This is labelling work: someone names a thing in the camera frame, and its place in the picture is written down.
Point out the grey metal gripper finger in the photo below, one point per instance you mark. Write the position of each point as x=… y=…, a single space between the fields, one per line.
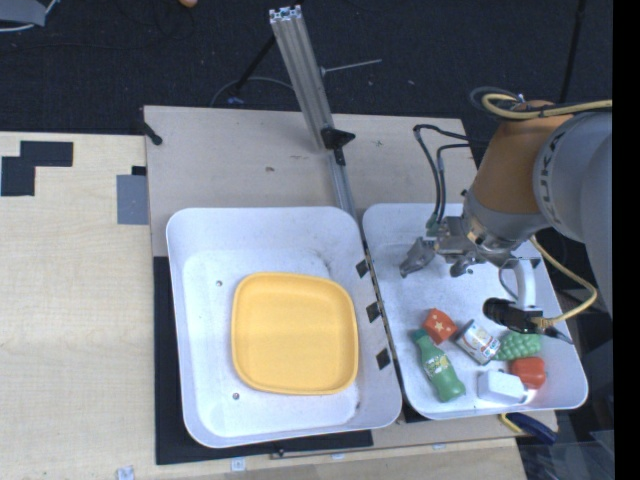
x=461 y=266
x=416 y=258

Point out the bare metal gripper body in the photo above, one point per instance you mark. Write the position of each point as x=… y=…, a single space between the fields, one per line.
x=457 y=238

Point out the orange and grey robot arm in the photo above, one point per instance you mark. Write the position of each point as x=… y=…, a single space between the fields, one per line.
x=520 y=178

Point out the white plastic tray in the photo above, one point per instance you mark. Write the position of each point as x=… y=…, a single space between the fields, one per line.
x=280 y=233
x=450 y=295

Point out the red carton with yellow star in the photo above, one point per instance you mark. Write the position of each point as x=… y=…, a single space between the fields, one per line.
x=439 y=325

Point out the small white can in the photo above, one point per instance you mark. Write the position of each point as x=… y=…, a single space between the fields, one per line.
x=477 y=342

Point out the green toy grapes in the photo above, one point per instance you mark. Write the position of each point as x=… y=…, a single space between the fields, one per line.
x=520 y=346

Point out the green toy bottle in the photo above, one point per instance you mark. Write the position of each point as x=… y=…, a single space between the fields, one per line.
x=440 y=368

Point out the white carton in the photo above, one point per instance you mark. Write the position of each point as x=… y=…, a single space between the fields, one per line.
x=500 y=387

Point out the yellow plate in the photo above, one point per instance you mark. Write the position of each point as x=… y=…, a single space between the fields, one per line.
x=295 y=333

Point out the pale wood board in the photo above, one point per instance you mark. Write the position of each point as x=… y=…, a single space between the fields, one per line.
x=235 y=168

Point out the black cylinder on white bracket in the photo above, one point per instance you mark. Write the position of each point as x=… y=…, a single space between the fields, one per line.
x=510 y=313

